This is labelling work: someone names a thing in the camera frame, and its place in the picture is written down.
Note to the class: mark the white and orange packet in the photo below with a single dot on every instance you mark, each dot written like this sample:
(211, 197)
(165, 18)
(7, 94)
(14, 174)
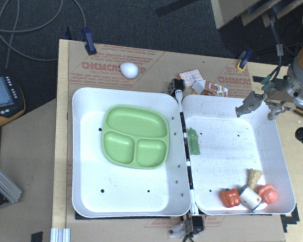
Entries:
(191, 77)

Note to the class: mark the orange white grey carton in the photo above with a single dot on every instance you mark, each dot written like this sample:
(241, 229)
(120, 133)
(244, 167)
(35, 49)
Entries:
(212, 88)

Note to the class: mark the pink toy food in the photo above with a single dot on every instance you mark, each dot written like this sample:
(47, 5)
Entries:
(267, 194)

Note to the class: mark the white can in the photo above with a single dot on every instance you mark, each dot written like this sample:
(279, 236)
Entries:
(250, 198)

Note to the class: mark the green toy vegetable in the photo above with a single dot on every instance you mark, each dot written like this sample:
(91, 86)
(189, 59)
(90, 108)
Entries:
(194, 142)

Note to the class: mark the thin black and white rod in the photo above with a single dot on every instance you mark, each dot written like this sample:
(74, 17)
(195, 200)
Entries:
(185, 131)

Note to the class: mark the tan ice cream cone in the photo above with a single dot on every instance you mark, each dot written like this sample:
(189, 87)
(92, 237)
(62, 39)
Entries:
(253, 177)

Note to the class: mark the orange toy pepper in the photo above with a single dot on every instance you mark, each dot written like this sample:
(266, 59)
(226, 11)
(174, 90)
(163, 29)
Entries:
(229, 198)

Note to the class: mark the white plastic tray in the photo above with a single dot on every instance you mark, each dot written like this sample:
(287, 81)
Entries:
(225, 156)
(124, 189)

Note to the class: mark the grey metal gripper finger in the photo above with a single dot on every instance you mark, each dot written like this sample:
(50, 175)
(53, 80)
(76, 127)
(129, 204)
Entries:
(273, 112)
(249, 104)

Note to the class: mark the brown cardboard board red print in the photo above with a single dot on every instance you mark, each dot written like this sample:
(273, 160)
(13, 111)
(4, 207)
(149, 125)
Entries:
(131, 234)

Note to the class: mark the green divided plate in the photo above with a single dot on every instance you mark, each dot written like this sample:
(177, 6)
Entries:
(137, 121)

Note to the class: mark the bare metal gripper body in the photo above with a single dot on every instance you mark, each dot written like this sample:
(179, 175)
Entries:
(298, 95)

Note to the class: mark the white egg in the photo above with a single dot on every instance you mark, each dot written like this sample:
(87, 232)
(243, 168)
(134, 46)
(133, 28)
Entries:
(129, 70)

